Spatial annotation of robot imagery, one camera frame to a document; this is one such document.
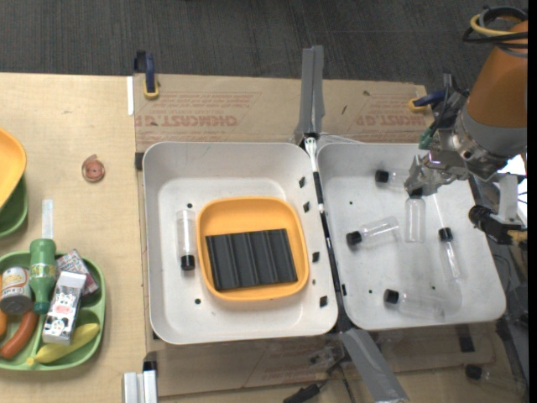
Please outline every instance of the cow print carton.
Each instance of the cow print carton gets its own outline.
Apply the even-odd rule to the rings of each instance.
[[[44,343],[70,345],[81,304],[86,275],[60,273],[41,337]]]

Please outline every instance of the sausage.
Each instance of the sausage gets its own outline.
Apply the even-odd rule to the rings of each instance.
[[[2,274],[0,273],[0,289],[2,289]],[[0,339],[8,328],[8,314],[0,309]]]
[[[18,352],[24,348],[26,343],[34,334],[34,330],[37,327],[39,315],[34,313],[33,310],[29,310],[23,314],[23,319],[18,325],[18,329],[15,334],[7,341],[5,345],[0,349],[0,355],[5,359],[12,359]]]

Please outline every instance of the wooden surface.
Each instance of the wooden surface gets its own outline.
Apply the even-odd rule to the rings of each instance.
[[[9,401],[122,399],[123,373],[145,355],[133,117],[124,77],[0,74],[0,125],[28,156],[27,225],[0,239],[0,255],[41,236],[41,201],[54,201],[58,250],[76,248],[107,280],[102,345],[89,361],[59,372],[0,371]],[[97,154],[105,178],[86,182],[82,162]]]

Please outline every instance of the plastic vial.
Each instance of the plastic vial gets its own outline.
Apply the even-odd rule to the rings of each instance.
[[[517,395],[523,395],[526,392],[526,385],[522,378],[508,376],[504,372],[501,374],[496,373],[488,366],[469,364],[465,367],[465,373],[470,382],[481,386],[490,385],[491,387],[514,392]]]
[[[388,289],[384,292],[384,303],[412,317],[439,319],[445,315],[442,300],[434,296],[419,296]]]
[[[404,183],[409,178],[409,171],[405,169],[385,169],[375,172],[375,182],[378,185],[386,185],[404,189]]]
[[[360,243],[373,243],[379,239],[394,236],[399,230],[399,221],[396,217],[387,217],[380,221],[362,225],[358,230],[347,234],[347,243],[356,246]]]
[[[421,196],[410,196],[404,204],[406,225],[404,240],[423,243],[425,241],[425,200]]]
[[[175,214],[175,230],[177,239],[177,258],[182,270],[195,267],[197,254],[196,214],[191,210],[178,211]]]
[[[458,282],[462,278],[461,266],[456,257],[453,233],[449,227],[438,230],[441,241],[440,257],[446,282]]]

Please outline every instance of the green bottle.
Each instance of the green bottle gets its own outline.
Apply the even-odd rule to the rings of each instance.
[[[49,238],[38,238],[30,244],[30,288],[35,294],[34,312],[49,311],[50,293],[56,284],[56,244]]]

